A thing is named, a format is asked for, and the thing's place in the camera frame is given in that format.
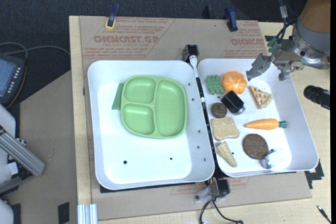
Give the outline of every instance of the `wooden table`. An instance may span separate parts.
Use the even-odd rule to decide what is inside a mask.
[[[83,96],[83,70],[79,16],[70,16],[71,73],[75,123],[76,172],[78,204],[92,203],[89,174],[89,157],[86,129],[85,99]],[[276,35],[281,23],[259,23],[262,35]],[[330,89],[330,73],[305,67],[291,74],[303,112],[306,116],[322,164],[324,177],[313,182],[312,198],[223,208],[223,214],[232,219],[249,223],[327,223],[318,211],[320,205],[331,217],[331,158],[330,158],[330,111],[312,103],[303,96],[308,85]],[[99,223],[198,223],[199,211],[177,212],[135,218],[100,221]],[[215,209],[206,210],[203,220],[209,223],[225,223]]]

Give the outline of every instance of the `green plate handle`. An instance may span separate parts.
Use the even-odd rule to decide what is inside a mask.
[[[122,88],[124,87],[124,83],[120,83],[117,88],[117,93],[114,97],[112,109],[118,109],[120,110],[121,108],[121,93],[122,93]]]

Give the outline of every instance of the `screen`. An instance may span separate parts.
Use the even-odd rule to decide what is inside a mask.
[[[0,59],[0,97],[5,95],[16,65]]]

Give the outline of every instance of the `pizza slice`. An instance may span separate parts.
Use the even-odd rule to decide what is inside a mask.
[[[259,109],[265,108],[273,99],[273,94],[263,92],[255,86],[249,86],[250,93]]]

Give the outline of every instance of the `cardboard sheet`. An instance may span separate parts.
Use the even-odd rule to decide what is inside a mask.
[[[266,54],[257,21],[237,21],[230,32],[226,20],[117,17],[114,31],[105,30],[105,17],[80,16],[82,63],[92,202],[100,220],[198,210],[194,194],[204,183],[101,193],[95,176],[92,122],[87,71],[98,60],[175,60],[187,44],[198,45],[198,60],[256,58]],[[236,206],[311,197],[304,172],[228,178],[231,193],[218,205]]]

